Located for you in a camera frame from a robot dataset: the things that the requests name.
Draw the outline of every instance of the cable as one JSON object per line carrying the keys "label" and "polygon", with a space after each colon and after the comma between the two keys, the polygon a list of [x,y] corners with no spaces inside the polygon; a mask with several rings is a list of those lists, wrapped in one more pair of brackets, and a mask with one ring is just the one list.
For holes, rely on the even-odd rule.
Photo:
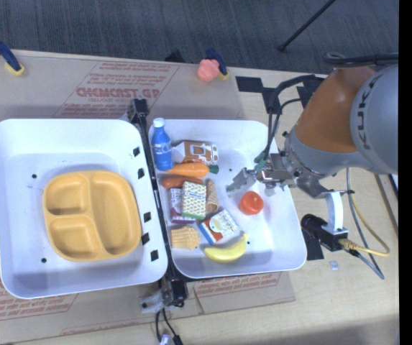
{"label": "cable", "polygon": [[384,280],[385,276],[383,275],[383,273],[376,268],[376,266],[374,266],[372,263],[370,263],[369,261],[367,261],[358,251],[356,250],[347,250],[348,253],[350,253],[351,255],[360,258],[367,266],[369,266],[377,275],[380,279]]}
{"label": "cable", "polygon": [[156,322],[156,337],[157,340],[159,342],[161,342],[162,337],[160,335],[160,331],[159,331],[159,320],[160,320],[160,314],[162,312],[162,316],[164,317],[164,321],[165,323],[168,325],[170,331],[173,334],[173,341],[175,345],[183,345],[182,341],[180,340],[179,335],[177,335],[174,331],[174,329],[172,328],[172,326],[170,325],[169,321],[168,321],[168,317],[165,314],[165,308],[161,309],[159,312],[156,313],[156,317],[155,317],[155,322]]}
{"label": "cable", "polygon": [[280,106],[279,111],[276,114],[276,120],[273,126],[273,115],[274,115],[276,99],[278,98],[278,96],[281,94],[282,91],[284,91],[285,89],[289,87],[295,86],[296,84],[303,83],[306,81],[323,81],[323,80],[324,80],[323,78],[316,77],[314,74],[300,75],[298,77],[281,82],[278,85],[278,87],[274,89],[274,91],[271,93],[270,99],[268,100],[268,107],[267,107],[267,110],[268,110],[268,139],[267,139],[266,148],[263,151],[264,153],[263,160],[266,160],[270,153],[271,141],[273,140],[276,134],[276,130],[278,128],[278,121],[279,121],[280,115],[283,112],[283,108],[286,105],[291,104],[293,102],[302,101],[304,99],[309,99],[309,98],[296,98],[296,99],[289,100],[283,103],[283,105]]}
{"label": "cable", "polygon": [[[351,190],[351,176],[349,175],[349,171],[347,170],[347,177],[349,180],[349,184],[348,184],[348,190]],[[370,227],[370,225],[366,222],[364,216],[362,215],[361,211],[359,210],[359,207],[357,207],[356,201],[354,200],[353,195],[350,193],[349,194],[350,200],[352,202],[352,205],[354,207],[354,210],[356,211],[357,215],[359,216],[359,218],[361,219],[361,222],[364,224],[364,226],[367,228],[367,230],[373,235],[374,238],[376,238],[380,244],[382,244],[383,248],[385,248],[385,252],[378,252],[375,251],[373,249],[369,249],[368,247],[361,247],[357,244],[355,244],[354,242],[348,240],[348,239],[340,239],[339,243],[341,245],[343,245],[344,247],[348,248],[348,249],[353,249],[353,250],[362,250],[364,252],[370,253],[370,254],[375,254],[377,256],[380,257],[388,257],[390,255],[390,249],[388,247],[388,245],[386,245],[386,243],[377,235],[377,233],[375,233],[372,228]]]}
{"label": "cable", "polygon": [[[350,177],[350,174],[349,174],[349,167],[347,167],[347,190],[352,190],[352,189],[351,189],[351,177]],[[362,240],[363,244],[365,245],[365,247],[366,247],[367,249],[369,249],[369,247],[368,247],[368,245],[367,245],[367,242],[366,242],[366,240],[365,240],[365,236],[364,236],[364,234],[362,233],[361,227],[360,227],[360,225],[359,225],[359,221],[357,220],[357,216],[356,216],[355,208],[354,208],[354,202],[353,202],[353,200],[352,200],[352,194],[351,194],[351,193],[348,193],[348,201],[349,201],[349,207],[350,207],[350,209],[351,209],[351,214],[352,214],[352,217],[353,217],[353,219],[354,219],[354,222],[356,223],[356,227],[357,227],[357,230],[358,230],[358,232],[359,232],[359,234],[360,234],[360,236],[361,236],[361,240]],[[373,263],[370,263],[370,262],[368,262],[359,252],[356,252],[355,250],[348,249],[347,252],[349,252],[350,254],[352,254],[352,255],[354,255],[354,256],[356,256],[356,257],[359,257],[362,261],[364,261],[365,263],[367,263],[367,265],[368,265],[369,267],[374,267],[373,270],[375,271],[375,273],[377,273],[377,275],[378,275],[382,280],[385,279],[385,276],[383,275],[383,273],[381,272],[380,268],[378,267],[378,264],[377,264],[377,262],[375,261],[375,258],[373,257],[372,254],[369,253],[370,259],[371,259],[372,262],[373,262]]]}
{"label": "cable", "polygon": [[345,57],[338,52],[327,52],[322,57],[325,63],[333,65],[335,68],[353,68],[368,65],[389,65],[399,62],[399,53],[374,54],[359,57]]}

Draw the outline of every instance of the cardboard sheet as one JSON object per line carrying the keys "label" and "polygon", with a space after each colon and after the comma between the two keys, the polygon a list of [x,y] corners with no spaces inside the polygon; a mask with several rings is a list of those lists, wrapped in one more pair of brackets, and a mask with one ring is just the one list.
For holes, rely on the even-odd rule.
{"label": "cardboard sheet", "polygon": [[[233,78],[201,82],[196,65],[13,50],[25,67],[16,77],[0,57],[0,121],[17,118],[124,117],[132,98],[146,98],[150,125],[166,119],[243,119]],[[0,279],[0,344],[152,322],[139,298],[157,283],[23,300]],[[184,308],[173,318],[294,301],[287,272],[188,283]]]}

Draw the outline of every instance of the cardboard box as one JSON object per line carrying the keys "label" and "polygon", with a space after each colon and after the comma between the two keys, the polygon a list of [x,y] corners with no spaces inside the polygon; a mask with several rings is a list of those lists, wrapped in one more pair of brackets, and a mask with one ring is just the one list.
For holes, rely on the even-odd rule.
{"label": "cardboard box", "polygon": [[204,219],[206,217],[206,186],[185,181],[182,192],[182,216]]}
{"label": "cardboard box", "polygon": [[[197,79],[196,65],[21,50],[13,53],[25,72],[21,77],[13,76],[0,57],[0,121],[119,119],[125,117],[132,98],[148,100],[148,124],[159,115],[171,119],[242,118],[234,82],[218,81],[211,89]],[[208,111],[203,111],[203,104]],[[200,280],[189,282],[187,287],[186,304],[172,309],[172,318],[295,300],[287,272]],[[154,282],[25,300],[11,295],[0,278],[0,344],[153,322],[155,314],[143,313],[139,300],[156,290]]]}
{"label": "cardboard box", "polygon": [[182,216],[182,201],[183,190],[182,188],[169,189],[170,197],[170,220],[177,224],[192,224],[196,222],[193,217]]}
{"label": "cardboard box", "polygon": [[199,229],[210,245],[239,231],[239,226],[227,210],[223,210],[199,224]]}
{"label": "cardboard box", "polygon": [[172,148],[172,158],[178,163],[204,162],[206,165],[216,165],[219,150],[211,142],[183,141]]}

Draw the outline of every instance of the yellow divided plate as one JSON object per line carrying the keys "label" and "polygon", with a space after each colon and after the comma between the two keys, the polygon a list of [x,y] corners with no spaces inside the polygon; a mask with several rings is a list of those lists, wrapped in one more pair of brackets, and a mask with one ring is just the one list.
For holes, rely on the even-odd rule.
{"label": "yellow divided plate", "polygon": [[53,178],[44,191],[43,209],[52,247],[71,261],[121,257],[140,242],[134,192],[115,172],[70,172]]}

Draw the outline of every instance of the juice box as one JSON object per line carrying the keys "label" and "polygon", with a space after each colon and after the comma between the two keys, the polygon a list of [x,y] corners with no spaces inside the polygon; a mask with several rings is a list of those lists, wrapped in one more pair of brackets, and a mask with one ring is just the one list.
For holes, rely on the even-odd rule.
{"label": "juice box", "polygon": [[175,162],[204,162],[215,165],[219,161],[217,146],[211,142],[183,141],[172,148]]}
{"label": "juice box", "polygon": [[170,202],[170,220],[179,224],[192,224],[196,221],[193,217],[182,216],[182,201],[183,190],[182,188],[169,189],[169,202]]}
{"label": "juice box", "polygon": [[204,220],[206,218],[207,187],[203,184],[185,181],[182,191],[182,216]]}
{"label": "juice box", "polygon": [[199,230],[206,237],[209,244],[215,244],[225,236],[232,235],[239,230],[239,226],[227,210],[218,212],[211,218],[199,224]]}

